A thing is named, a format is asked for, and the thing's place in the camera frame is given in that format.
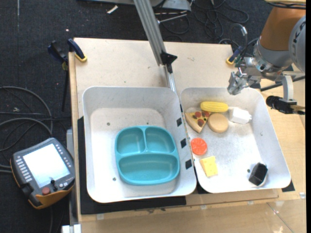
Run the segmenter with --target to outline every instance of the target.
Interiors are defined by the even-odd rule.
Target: orange slice
[[[191,140],[190,144],[194,154],[202,155],[207,151],[207,143],[202,138],[194,138]]]

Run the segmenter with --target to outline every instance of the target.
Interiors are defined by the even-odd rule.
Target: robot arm
[[[261,78],[288,82],[282,72],[292,63],[305,72],[306,0],[265,1],[274,8],[254,46],[253,57],[238,61],[238,71],[231,73],[227,89],[232,95],[260,83]]]

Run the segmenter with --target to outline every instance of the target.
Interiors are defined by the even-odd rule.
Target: white tray
[[[190,140],[196,137],[207,142],[204,155],[195,155],[194,165],[199,184],[210,193],[223,193],[255,189],[284,188],[291,176],[273,128],[265,100],[255,89],[245,88],[238,95],[230,95],[227,88],[187,88],[180,95],[183,112],[200,110],[202,101],[219,101],[229,107],[239,107],[252,115],[247,124],[229,121],[224,133],[213,132],[206,124],[201,133],[187,127]],[[215,156],[218,175],[207,177],[200,159]],[[250,172],[258,163],[267,165],[263,184],[248,181]]]
[[[193,158],[181,119],[179,99],[172,90],[165,87],[94,86],[83,93],[83,112],[86,185],[93,200],[107,203],[185,196],[194,191]],[[116,164],[115,138],[120,130],[137,125],[159,126],[172,134],[180,159],[180,172],[173,181],[137,186],[121,180]],[[184,147],[181,146],[182,140],[186,142]]]

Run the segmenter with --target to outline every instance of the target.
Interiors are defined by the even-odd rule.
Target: clamp
[[[78,44],[72,40],[69,39],[67,41],[67,44],[69,45],[69,52],[75,52],[75,57],[80,62],[85,62],[87,60],[87,57],[82,52],[81,48],[78,46]],[[65,88],[64,88],[64,94],[63,94],[63,104],[62,104],[62,111],[65,109],[65,103],[66,103],[66,94],[68,89],[68,81],[69,81],[69,75],[68,75],[68,58],[62,51],[62,49],[59,47],[56,41],[52,41],[51,44],[48,46],[48,53],[49,55],[56,61],[62,63],[62,69],[66,71],[66,78],[65,78]]]

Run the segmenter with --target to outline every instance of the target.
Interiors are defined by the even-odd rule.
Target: yellow cheese
[[[207,157],[200,160],[201,166],[206,176],[208,177],[218,174],[215,160],[215,156]]]

